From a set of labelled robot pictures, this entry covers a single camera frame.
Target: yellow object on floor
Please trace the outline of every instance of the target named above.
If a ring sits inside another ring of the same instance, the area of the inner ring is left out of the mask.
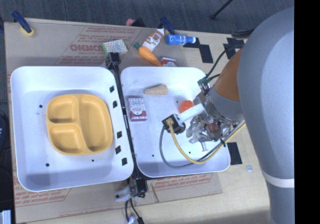
[[[101,98],[90,94],[57,96],[46,111],[50,142],[59,153],[87,155],[110,147],[112,121]]]

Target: yellow cable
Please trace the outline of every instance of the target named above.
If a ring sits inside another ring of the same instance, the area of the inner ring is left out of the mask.
[[[172,126],[172,124],[173,124],[172,119],[171,119],[171,118],[168,119],[168,120],[166,121],[166,123],[167,123],[168,126],[169,126],[172,139],[173,139],[174,143],[176,144],[177,148],[179,149],[180,153],[181,153],[188,161],[190,161],[190,162],[192,162],[192,163],[194,163],[194,164],[203,164],[203,163],[209,161],[209,160],[223,147],[223,144],[221,144],[221,145],[216,149],[216,151],[214,151],[214,152],[213,152],[210,156],[208,156],[208,158],[206,158],[205,160],[195,161],[195,160],[191,159],[189,156],[187,156],[187,154],[186,154],[186,153],[183,151],[183,149],[179,146],[179,143],[178,143],[177,139],[175,138],[176,136],[175,136],[175,134],[174,134],[175,132],[174,132],[174,128],[173,128],[173,126]],[[231,134],[224,142],[227,143],[231,138],[233,138],[233,136],[236,135],[237,132],[238,132],[241,128],[243,128],[245,124],[246,124],[246,123],[243,122],[243,123],[239,126],[239,128],[238,128],[233,134]]]

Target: table top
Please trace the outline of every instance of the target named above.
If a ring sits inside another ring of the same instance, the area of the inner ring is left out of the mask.
[[[101,42],[116,39],[122,39],[128,48],[119,66],[120,71],[129,66],[151,66],[149,62],[141,58],[133,45],[136,42],[142,45],[154,30],[152,28],[26,20],[35,31],[32,37],[25,36],[20,31],[19,24],[5,23],[8,83],[11,73],[21,66],[104,66],[105,54],[100,48]],[[176,31],[176,33],[195,36],[199,38],[202,45],[209,45],[214,61],[224,50],[223,44],[227,43],[227,38],[230,37],[224,34],[190,31]],[[196,67],[205,73],[213,65],[202,62],[199,49],[169,46],[164,41],[161,41],[156,47],[154,54],[159,59],[161,57],[176,59],[179,67]],[[226,63],[227,58],[223,57],[214,74],[220,73]],[[9,100],[9,106],[10,129],[13,134],[11,100]],[[183,193],[188,195],[181,198],[175,197],[170,200],[168,194],[154,192],[147,194],[149,201],[148,199],[145,202],[135,200],[136,210],[143,217],[144,222],[267,223],[269,219],[268,191],[246,127],[230,142],[236,142],[242,164],[231,165],[225,171],[214,173],[209,186],[199,186],[201,192],[196,186],[189,186],[183,190]],[[14,148],[14,136],[11,136],[11,144]],[[43,192],[41,194],[29,192],[20,186],[16,175],[14,150],[12,157],[17,223],[33,221],[43,224],[60,223],[62,222],[61,217],[64,223],[127,223],[124,203],[111,202],[113,200],[111,190],[118,189],[120,183],[57,190],[50,192],[48,197]],[[77,208],[78,203],[85,206]],[[51,214],[52,209],[62,207],[62,205],[66,208],[65,211],[58,210],[59,214]]]

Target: blue water bottle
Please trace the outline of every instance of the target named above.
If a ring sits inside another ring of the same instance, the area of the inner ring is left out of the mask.
[[[180,34],[168,34],[165,37],[165,42],[168,45],[185,45],[186,43],[195,43],[196,38]]]

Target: white plastic tray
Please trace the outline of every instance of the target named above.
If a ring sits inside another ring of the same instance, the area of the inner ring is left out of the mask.
[[[112,145],[106,151],[69,156],[58,153],[50,144],[47,104],[55,96],[73,93],[93,94],[106,102],[114,131]],[[91,185],[124,180],[132,174],[134,164],[126,126],[115,78],[109,70],[20,67],[11,75],[11,95],[17,176],[24,188],[44,191]],[[116,154],[115,148],[119,147],[121,151]]]
[[[159,152],[159,138],[162,130],[162,120],[179,114],[179,105],[183,100],[193,100],[200,92],[197,81],[205,74],[196,68],[184,67],[129,67],[122,71],[120,79],[126,107],[127,97],[141,96],[144,99],[147,121],[130,122],[130,131],[133,137],[133,146],[136,161],[140,171],[148,177],[165,177],[186,174],[217,172],[227,169],[230,165],[228,147],[223,147],[212,159],[202,165],[190,165],[184,168],[170,168],[164,164]],[[167,95],[145,95],[148,87],[166,84]],[[191,144],[186,132],[179,134],[177,140],[182,149],[193,159],[199,159],[207,152],[202,152],[200,143]],[[206,142],[211,150],[219,142]],[[164,132],[163,154],[167,161],[173,165],[189,163],[179,152],[171,135]]]

